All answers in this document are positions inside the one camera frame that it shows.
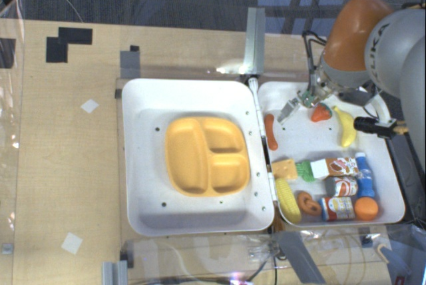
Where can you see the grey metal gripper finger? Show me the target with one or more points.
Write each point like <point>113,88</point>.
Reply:
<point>285,110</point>
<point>290,113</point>

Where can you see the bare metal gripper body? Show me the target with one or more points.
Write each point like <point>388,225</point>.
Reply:
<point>322,87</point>

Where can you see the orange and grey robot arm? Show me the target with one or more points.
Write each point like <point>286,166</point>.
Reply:
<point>352,30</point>

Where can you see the orange toy sausage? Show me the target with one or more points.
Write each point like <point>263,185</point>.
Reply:
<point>271,132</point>

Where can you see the red toy strawberry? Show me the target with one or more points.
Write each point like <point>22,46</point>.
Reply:
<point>320,114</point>

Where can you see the thin black and white rod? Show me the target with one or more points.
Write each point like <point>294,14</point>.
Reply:
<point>258,107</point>

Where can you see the white plastic tray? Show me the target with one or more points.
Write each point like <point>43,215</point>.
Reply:
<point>149,160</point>
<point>306,140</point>

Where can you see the yellow banana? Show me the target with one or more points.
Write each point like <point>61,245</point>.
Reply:
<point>346,127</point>

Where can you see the yellow cheese wedge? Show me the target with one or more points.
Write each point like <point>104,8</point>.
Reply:
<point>284,170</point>

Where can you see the green toy vegetable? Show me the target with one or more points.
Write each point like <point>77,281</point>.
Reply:
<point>304,172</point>

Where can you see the white and orange carton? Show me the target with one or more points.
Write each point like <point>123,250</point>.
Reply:
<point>333,168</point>

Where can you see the yellow corn cob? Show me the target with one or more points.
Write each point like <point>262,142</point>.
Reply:
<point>288,200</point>

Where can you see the brown doughnut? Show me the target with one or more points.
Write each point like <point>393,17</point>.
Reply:
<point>304,201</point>

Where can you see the orange and white can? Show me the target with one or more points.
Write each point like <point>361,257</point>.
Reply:
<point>342,186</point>

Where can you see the blue plastic bottle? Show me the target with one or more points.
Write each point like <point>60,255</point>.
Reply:
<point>365,177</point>

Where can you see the red and yellow can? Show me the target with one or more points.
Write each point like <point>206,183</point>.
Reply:
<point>337,208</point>

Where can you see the yellow divided plate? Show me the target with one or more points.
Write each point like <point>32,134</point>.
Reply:
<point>186,157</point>

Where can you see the orange toy fruit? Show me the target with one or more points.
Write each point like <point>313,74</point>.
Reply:
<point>366,208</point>

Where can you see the black cylinder on white bracket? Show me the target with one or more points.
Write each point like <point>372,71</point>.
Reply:
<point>369,125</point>

